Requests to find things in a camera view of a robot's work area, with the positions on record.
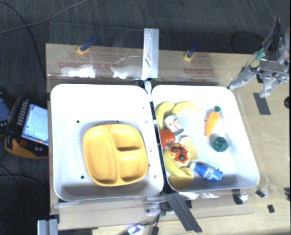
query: toy carrot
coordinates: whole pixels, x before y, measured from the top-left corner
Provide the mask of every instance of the toy carrot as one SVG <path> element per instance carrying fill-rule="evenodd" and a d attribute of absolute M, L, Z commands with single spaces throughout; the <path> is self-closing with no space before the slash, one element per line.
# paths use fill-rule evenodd
<path fill-rule="evenodd" d="M 206 122 L 206 128 L 205 128 L 205 136 L 209 137 L 209 135 L 212 133 L 215 125 L 217 124 L 220 115 L 219 115 L 219 111 L 220 111 L 220 107 L 215 106 L 214 111 L 209 114 L 207 122 Z"/>

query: soda can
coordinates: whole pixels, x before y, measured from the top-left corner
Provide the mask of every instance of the soda can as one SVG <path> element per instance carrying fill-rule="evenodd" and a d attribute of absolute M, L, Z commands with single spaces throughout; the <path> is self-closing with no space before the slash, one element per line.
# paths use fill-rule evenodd
<path fill-rule="evenodd" d="M 164 124 L 175 136 L 184 131 L 176 114 L 171 114 L 166 117 L 164 119 Z"/>

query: banana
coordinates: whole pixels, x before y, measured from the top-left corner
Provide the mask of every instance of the banana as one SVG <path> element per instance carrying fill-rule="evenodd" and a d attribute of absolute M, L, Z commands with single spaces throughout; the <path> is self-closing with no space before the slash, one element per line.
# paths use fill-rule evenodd
<path fill-rule="evenodd" d="M 180 139 L 179 143 L 183 144 L 184 146 L 188 148 L 188 151 L 190 152 L 190 155 L 191 155 L 191 158 L 190 158 L 191 160 L 198 159 L 198 153 L 194 146 L 193 140 L 190 137 L 188 136 L 183 137 L 182 139 Z"/>
<path fill-rule="evenodd" d="M 189 175 L 187 175 L 183 170 L 181 170 L 180 168 L 178 168 L 172 157 L 171 157 L 171 151 L 170 149 L 166 149 L 164 151 L 164 162 L 165 162 L 165 166 L 166 166 L 166 170 L 175 177 L 182 177 L 182 178 L 190 178 Z"/>
<path fill-rule="evenodd" d="M 176 106 L 172 110 L 172 114 L 181 115 L 183 111 L 196 111 L 201 112 L 194 103 L 192 102 L 181 102 L 179 104 L 176 104 Z"/>
<path fill-rule="evenodd" d="M 156 120 L 158 123 L 158 127 L 161 130 L 163 128 L 163 121 L 165 113 L 172 110 L 172 108 L 175 106 L 173 102 L 163 102 L 160 104 L 156 110 Z"/>
<path fill-rule="evenodd" d="M 189 175 L 189 178 L 180 178 L 180 177 L 175 177 L 175 176 L 170 176 L 168 178 L 170 184 L 172 185 L 172 187 L 176 188 L 176 189 L 184 189 L 187 186 L 189 186 L 189 184 L 191 184 L 194 180 L 194 172 L 187 167 L 182 167 L 181 170 Z"/>

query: toy tomato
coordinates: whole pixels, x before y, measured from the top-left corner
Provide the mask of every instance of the toy tomato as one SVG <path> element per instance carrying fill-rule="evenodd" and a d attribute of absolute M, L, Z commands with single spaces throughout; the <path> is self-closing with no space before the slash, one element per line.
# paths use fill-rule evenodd
<path fill-rule="evenodd" d="M 162 129 L 159 131 L 160 142 L 163 147 L 171 146 L 174 144 L 176 137 L 169 129 Z"/>

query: yellow plate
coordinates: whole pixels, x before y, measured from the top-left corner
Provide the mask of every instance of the yellow plate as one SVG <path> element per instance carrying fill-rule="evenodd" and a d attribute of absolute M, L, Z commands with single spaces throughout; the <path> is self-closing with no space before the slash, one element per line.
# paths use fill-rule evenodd
<path fill-rule="evenodd" d="M 83 138 L 83 151 L 88 173 L 100 186 L 132 184 L 148 171 L 142 136 L 126 124 L 90 128 Z"/>

